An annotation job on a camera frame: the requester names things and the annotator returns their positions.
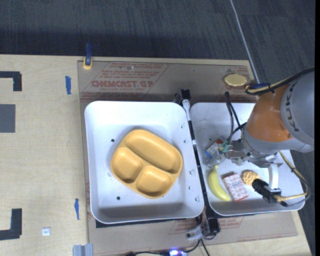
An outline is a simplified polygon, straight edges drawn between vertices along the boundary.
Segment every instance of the small white square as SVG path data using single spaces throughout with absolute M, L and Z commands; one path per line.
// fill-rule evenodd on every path
M 43 227 L 42 228 L 42 235 L 43 236 L 50 236 L 51 235 L 50 227 Z

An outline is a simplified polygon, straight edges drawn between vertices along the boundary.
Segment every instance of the cable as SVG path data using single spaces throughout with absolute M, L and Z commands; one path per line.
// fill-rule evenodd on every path
M 185 250 L 184 252 L 188 254 L 188 253 L 191 253 L 192 251 L 194 251 L 198 247 L 200 240 L 198 240 L 198 242 L 196 243 L 196 245 L 193 248 L 191 248 L 189 250 Z
M 236 121 L 236 123 L 237 123 L 237 125 L 238 125 L 238 127 L 239 127 L 239 126 L 240 126 L 240 122 L 239 122 L 239 119 L 238 119 L 237 113 L 236 113 L 236 111 L 235 111 L 235 109 L 234 109 L 234 106 L 232 106 L 232 104 L 231 104 L 230 100 L 229 100 L 229 104 L 230 104 L 230 108 L 231 108 L 231 110 L 232 110 L 232 112 L 233 112 L 233 115 L 234 115 L 235 121 Z
M 258 75 L 257 75 L 257 72 L 256 72 L 256 68 L 255 68 L 254 62 L 252 61 L 252 58 L 251 58 L 251 55 L 250 55 L 250 52 L 249 52 L 249 48 L 247 46 L 246 39 L 245 39 L 244 33 L 242 31 L 241 25 L 240 25 L 240 21 L 239 21 L 239 17 L 238 17 L 236 8 L 235 8 L 234 3 L 233 3 L 232 0 L 230 0 L 230 3 L 231 3 L 231 6 L 232 6 L 234 15 L 235 15 L 236 23 L 238 25 L 238 28 L 239 28 L 243 43 L 244 43 L 244 47 L 245 47 L 246 53 L 248 54 L 248 57 L 249 57 L 249 61 L 250 61 L 251 67 L 252 67 L 254 78 L 257 81 L 257 83 L 260 84 L 260 81 L 259 81 L 259 78 L 258 78 Z
M 139 251 L 134 253 L 134 255 L 138 255 L 138 254 L 155 254 L 155 255 L 165 255 L 162 252 L 152 252 L 152 251 Z
M 204 236 L 203 239 L 205 239 L 205 240 L 212 240 L 212 239 L 214 239 L 215 237 L 216 237 L 216 234 L 213 235 L 213 236 L 211 236 L 210 238 L 208 238 L 207 236 Z
M 203 241 L 202 239 L 200 239 L 200 241 L 201 241 L 202 246 L 203 246 L 203 248 L 204 248 L 204 250 L 205 250 L 205 252 L 206 252 L 206 255 L 210 256 L 210 254 L 209 254 L 209 252 L 208 252 L 208 250 L 207 250 L 207 248 L 206 248 L 206 246 L 205 246 L 204 241 Z
M 231 136 L 232 136 L 232 132 L 233 132 L 233 130 L 234 130 L 234 117 L 233 117 L 232 110 L 231 110 L 231 107 L 230 107 L 230 104 L 229 104 L 229 102 L 230 102 L 229 92 L 226 91 L 226 92 L 224 93 L 224 96 L 225 96 L 225 104 L 226 104 L 226 107 L 227 107 L 228 112 L 229 112 L 229 115 L 230 115 L 231 130 L 230 130 L 230 135 L 229 135 L 229 137 L 231 137 Z
M 285 163 L 290 167 L 291 171 L 299 178 L 299 180 L 304 184 L 305 186 L 305 192 L 302 194 L 296 194 L 296 195 L 291 195 L 291 196 L 281 196 L 281 195 L 274 195 L 274 198 L 277 199 L 278 203 L 281 203 L 282 206 L 284 207 L 291 207 L 297 204 L 300 204 L 302 202 L 305 202 L 306 200 L 308 200 L 311 196 L 310 193 L 310 189 L 308 186 L 308 183 L 306 181 L 306 179 L 302 176 L 302 174 L 297 170 L 297 168 L 295 168 L 290 162 L 289 160 L 286 158 L 286 156 L 282 153 L 282 151 L 279 151 L 280 155 L 282 156 L 283 160 L 285 161 Z M 300 197 L 305 197 L 304 199 L 292 203 L 292 204 L 288 204 L 285 201 L 290 200 L 290 199 L 296 199 L 296 198 L 300 198 Z
M 245 122 L 245 123 L 241 124 L 240 126 L 238 126 L 238 127 L 230 134 L 230 136 L 228 137 L 227 141 L 230 142 L 232 136 L 235 135 L 235 133 L 236 133 L 237 131 L 242 130 L 243 127 L 245 127 L 246 124 L 247 124 L 247 122 Z
M 309 72 L 315 71 L 315 67 L 310 67 L 308 69 L 305 69 L 297 74 L 294 74 L 284 80 L 281 80 L 279 82 L 273 83 L 273 84 L 267 84 L 266 86 L 262 86 L 262 87 L 256 87 L 255 85 L 246 85 L 245 86 L 245 93 L 249 94 L 249 95 L 262 95 L 264 93 L 268 93 L 270 91 L 273 91 L 281 86 L 287 85 L 288 83 L 292 82 L 293 80 L 301 77 L 304 74 L 307 74 Z

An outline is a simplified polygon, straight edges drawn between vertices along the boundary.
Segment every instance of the banana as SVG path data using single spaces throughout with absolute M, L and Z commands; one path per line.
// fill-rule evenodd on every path
M 227 194 L 227 192 L 221 187 L 219 179 L 218 179 L 218 173 L 217 173 L 218 166 L 215 165 L 212 169 L 212 171 L 209 174 L 209 186 L 212 191 L 212 193 L 219 198 L 222 201 L 230 201 L 230 196 Z

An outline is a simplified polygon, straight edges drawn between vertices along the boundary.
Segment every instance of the blue tape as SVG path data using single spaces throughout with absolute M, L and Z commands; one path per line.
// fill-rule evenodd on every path
M 258 88 L 268 87 L 269 85 L 270 85 L 270 83 L 268 83 L 268 82 L 256 83 L 256 84 L 250 85 L 249 88 L 250 89 L 258 89 Z
M 204 151 L 204 153 L 205 153 L 210 159 L 212 159 L 212 155 L 211 155 L 208 151 Z
M 76 219 L 80 220 L 80 218 L 79 218 L 79 199 L 78 198 L 75 199 L 74 209 L 75 209 L 75 213 L 76 213 Z
M 88 42 L 85 46 L 85 65 L 90 66 L 92 56 L 92 43 Z
M 66 93 L 68 95 L 71 94 L 71 77 L 70 76 L 65 76 L 65 88 L 66 88 Z

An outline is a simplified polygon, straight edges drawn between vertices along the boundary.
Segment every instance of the yellow food tray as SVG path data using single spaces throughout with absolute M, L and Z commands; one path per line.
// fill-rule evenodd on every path
M 115 149 L 110 163 L 112 174 L 121 183 L 150 199 L 163 197 L 182 167 L 179 150 L 144 129 L 129 132 Z

